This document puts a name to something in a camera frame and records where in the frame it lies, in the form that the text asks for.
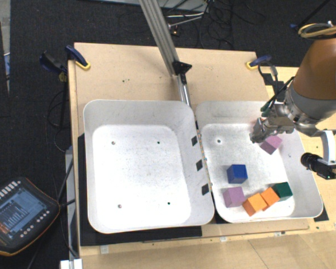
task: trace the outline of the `metal bracket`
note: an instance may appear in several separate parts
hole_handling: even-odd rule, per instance
[[[63,260],[60,262],[60,269],[83,269],[82,259]]]
[[[179,61],[174,61],[172,63],[174,72],[177,76],[180,76],[181,83],[186,85],[186,77],[185,74],[192,68],[191,64],[186,64]]]
[[[293,122],[287,117],[258,118],[253,132],[250,134],[250,139],[253,143],[261,143],[269,136],[276,136],[280,133],[292,133],[293,130]]]
[[[327,165],[330,165],[331,163],[336,163],[336,142],[334,137],[335,134],[335,131],[324,130],[320,135],[324,148],[324,161],[327,163]]]
[[[169,74],[171,76],[176,76],[180,100],[191,106],[185,74],[180,73],[177,75],[173,67],[174,62],[179,62],[179,57],[174,47],[172,37],[169,33],[168,25],[157,0],[138,1],[142,7],[144,16],[146,17]]]

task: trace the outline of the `wooden board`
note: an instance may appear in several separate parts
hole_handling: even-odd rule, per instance
[[[73,62],[69,62],[74,157],[77,156],[77,137],[84,133],[83,108],[89,101],[94,99],[178,99],[176,81],[169,77],[156,47],[76,43],[75,48],[91,62],[91,69],[84,71],[75,66]],[[193,68],[187,73],[193,109],[205,100],[265,101],[268,99],[267,88],[265,88],[263,79],[258,72],[249,71],[245,67],[246,62],[256,58],[254,52],[201,49],[177,49],[177,51],[181,61],[193,65]],[[278,70],[282,71],[279,73],[282,80],[289,79],[291,73],[296,72],[296,68],[279,68]],[[303,139],[304,148],[316,147],[316,141]],[[74,161],[74,172],[77,184],[77,159]],[[323,196],[325,205],[328,204],[331,210],[336,210],[335,181],[321,180],[319,177],[316,181],[320,191],[326,191],[327,196]],[[329,212],[330,214],[334,216],[333,221],[336,221],[336,213]],[[204,238],[154,243],[114,244],[110,245],[109,248],[110,252],[121,252],[122,254],[123,252],[135,252],[133,256],[136,254],[141,257],[144,256],[141,255],[141,252],[151,250],[153,246],[163,251],[166,248],[174,248],[175,254],[179,254],[179,248],[181,247],[220,243],[220,237],[224,238],[226,236],[228,237],[226,240],[232,242],[267,236],[271,238],[276,231],[286,231],[286,234],[299,234],[319,230],[334,230],[333,221],[324,221],[325,225],[320,223],[320,229],[316,228],[313,219],[253,222],[249,224],[215,224],[212,222],[203,226]],[[80,247],[80,255],[85,256],[84,263],[92,261],[92,264],[99,264],[101,258],[97,256],[99,253],[100,247]],[[129,258],[127,261],[121,262],[122,266],[124,264],[127,266]]]
[[[336,269],[336,231],[83,256],[84,268]]]

